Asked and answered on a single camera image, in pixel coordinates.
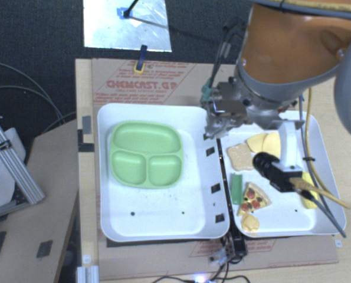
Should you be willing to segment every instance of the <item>toy pizza slice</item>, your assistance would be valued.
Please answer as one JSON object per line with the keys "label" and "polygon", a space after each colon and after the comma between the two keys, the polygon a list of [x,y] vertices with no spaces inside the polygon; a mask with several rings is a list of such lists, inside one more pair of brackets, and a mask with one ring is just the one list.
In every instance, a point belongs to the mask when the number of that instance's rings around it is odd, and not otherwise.
{"label": "toy pizza slice", "polygon": [[271,204],[270,198],[255,183],[249,182],[244,193],[244,202],[241,204],[237,215],[264,208]]}

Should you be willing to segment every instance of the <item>blue clip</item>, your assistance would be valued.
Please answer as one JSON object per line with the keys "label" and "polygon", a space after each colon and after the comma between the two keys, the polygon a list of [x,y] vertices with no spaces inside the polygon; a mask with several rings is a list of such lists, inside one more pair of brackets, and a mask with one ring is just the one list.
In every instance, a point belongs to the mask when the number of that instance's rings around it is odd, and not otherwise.
{"label": "blue clip", "polygon": [[128,18],[124,17],[124,11],[126,11],[127,9],[128,8],[126,8],[126,7],[118,7],[116,9],[116,13],[117,13],[117,15],[119,16],[120,19],[129,19],[129,17],[133,16],[133,10],[132,10],[132,11],[130,11]]}
{"label": "blue clip", "polygon": [[140,58],[135,63],[135,69],[134,69],[135,73],[141,74],[144,71],[144,67],[145,67],[144,59],[145,59],[146,51],[147,51],[147,46],[141,45]]}

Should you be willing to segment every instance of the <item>black connector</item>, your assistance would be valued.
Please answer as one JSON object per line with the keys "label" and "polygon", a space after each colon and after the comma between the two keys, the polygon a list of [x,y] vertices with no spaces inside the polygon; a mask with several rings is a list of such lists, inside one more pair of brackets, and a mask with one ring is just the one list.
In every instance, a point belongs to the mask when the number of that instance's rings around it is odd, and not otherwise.
{"label": "black connector", "polygon": [[268,153],[261,152],[254,156],[252,164],[259,174],[270,181],[271,186],[279,192],[294,192],[294,186],[289,182],[292,177],[302,177],[302,171],[283,172],[274,163],[280,160]]}

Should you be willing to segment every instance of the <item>green divided plate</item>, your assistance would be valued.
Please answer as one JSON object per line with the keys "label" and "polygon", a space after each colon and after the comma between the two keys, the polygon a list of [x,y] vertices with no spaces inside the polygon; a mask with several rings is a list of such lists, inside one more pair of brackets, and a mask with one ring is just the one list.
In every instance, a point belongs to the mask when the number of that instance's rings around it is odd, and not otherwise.
{"label": "green divided plate", "polygon": [[183,145],[171,126],[151,121],[124,121],[110,139],[110,166],[120,183],[161,188],[182,176]]}

